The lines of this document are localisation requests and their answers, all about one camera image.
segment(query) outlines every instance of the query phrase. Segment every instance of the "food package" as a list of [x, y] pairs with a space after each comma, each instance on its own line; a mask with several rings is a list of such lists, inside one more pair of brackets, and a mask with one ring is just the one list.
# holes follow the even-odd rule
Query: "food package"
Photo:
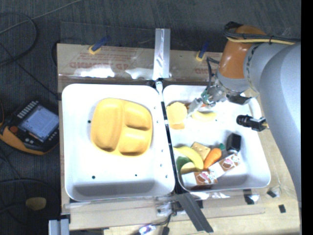
[[211, 165], [208, 170], [212, 172], [216, 178], [219, 178], [232, 168], [237, 167], [240, 163], [241, 161], [238, 155], [234, 153]]
[[185, 128], [184, 120], [187, 117], [187, 108], [183, 103], [175, 102], [166, 107], [167, 119], [172, 129]]
[[184, 186], [190, 190], [211, 188], [211, 185], [217, 183], [217, 179], [211, 171], [190, 172], [181, 177]]

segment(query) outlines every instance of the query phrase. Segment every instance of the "gray floor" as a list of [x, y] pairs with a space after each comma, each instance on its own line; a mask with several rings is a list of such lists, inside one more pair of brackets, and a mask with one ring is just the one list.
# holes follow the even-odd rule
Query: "gray floor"
[[[82, 23], [149, 30], [170, 28], [172, 48], [185, 50], [199, 50], [208, 40], [209, 51], [223, 51], [223, 26], [229, 21], [253, 25], [271, 35], [301, 38], [301, 0], [82, 0], [55, 10], [73, 1], [76, 0], [0, 0], [0, 100], [6, 115], [34, 98], [57, 106], [54, 46], [60, 41], [92, 43], [97, 36], [82, 30]], [[10, 28], [25, 21], [26, 16], [33, 19], [36, 30], [30, 21]], [[68, 29], [68, 23], [76, 23], [76, 27]], [[13, 61], [12, 56], [19, 57], [28, 50], [36, 35], [34, 47]], [[133, 40], [127, 33], [123, 37], [125, 43]], [[0, 142], [0, 157], [1, 181], [29, 178], [50, 185], [1, 183], [0, 234], [47, 234], [47, 220], [55, 218], [58, 211], [59, 200], [51, 188], [60, 190], [59, 148], [44, 156], [32, 156]], [[3, 160], [5, 157], [18, 175]], [[42, 211], [30, 212], [20, 205], [11, 207], [38, 195], [47, 198], [47, 207]]]

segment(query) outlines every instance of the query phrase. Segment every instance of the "white wire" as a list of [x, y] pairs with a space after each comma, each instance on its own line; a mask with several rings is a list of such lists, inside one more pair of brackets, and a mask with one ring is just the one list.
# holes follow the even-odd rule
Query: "white wire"
[[[44, 16], [46, 16], [46, 15], [49, 15], [49, 14], [51, 14], [51, 13], [54, 13], [54, 12], [56, 12], [56, 11], [58, 11], [58, 10], [64, 9], [64, 8], [66, 8], [66, 7], [68, 7], [68, 6], [72, 5], [72, 4], [75, 4], [75, 3], [81, 2], [81, 1], [84, 1], [84, 0], [76, 0], [76, 1], [70, 2], [70, 3], [68, 3], [68, 4], [66, 4], [66, 5], [63, 5], [63, 6], [57, 8], [57, 9], [55, 9], [55, 10], [46, 12], [46, 13], [40, 15], [40, 16], [36, 16], [36, 17], [34, 17], [34, 18], [31, 18], [31, 19], [34, 20], [34, 19], [38, 19], [38, 18], [44, 17]], [[0, 35], [3, 34], [3, 33], [5, 33], [5, 32], [7, 32], [7, 31], [9, 31], [10, 29], [12, 29], [12, 28], [14, 28], [14, 27], [16, 27], [16, 26], [18, 26], [18, 25], [20, 25], [20, 24], [26, 23], [26, 22], [28, 22], [28, 20], [25, 20], [25, 21], [23, 21], [23, 22], [17, 23], [17, 24], [15, 24], [15, 25], [13, 25], [13, 26], [11, 26], [11, 27], [9, 27], [9, 28], [3, 30], [3, 31], [0, 31]]]

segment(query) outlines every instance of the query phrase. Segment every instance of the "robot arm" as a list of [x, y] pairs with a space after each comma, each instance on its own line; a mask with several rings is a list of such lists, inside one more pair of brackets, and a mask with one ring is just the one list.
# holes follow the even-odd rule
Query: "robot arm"
[[226, 35], [227, 42], [215, 83], [202, 93], [210, 106], [229, 100], [246, 104], [241, 96], [251, 87], [259, 93], [266, 122], [295, 186], [301, 214], [301, 43], [266, 36], [246, 25]]

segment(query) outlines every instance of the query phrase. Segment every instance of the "toy banana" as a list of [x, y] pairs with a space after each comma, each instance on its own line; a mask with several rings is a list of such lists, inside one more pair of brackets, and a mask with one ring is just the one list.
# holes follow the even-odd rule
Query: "toy banana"
[[196, 111], [191, 115], [191, 117], [202, 122], [209, 122], [214, 120], [216, 115], [216, 112], [202, 113]]
[[193, 162], [188, 162], [184, 164], [180, 169], [180, 174], [187, 174], [189, 172], [197, 172], [197, 168], [195, 167], [195, 164]]
[[175, 148], [174, 150], [188, 157], [195, 165], [197, 170], [203, 169], [203, 160], [198, 152], [188, 146], [182, 146], [179, 148]]

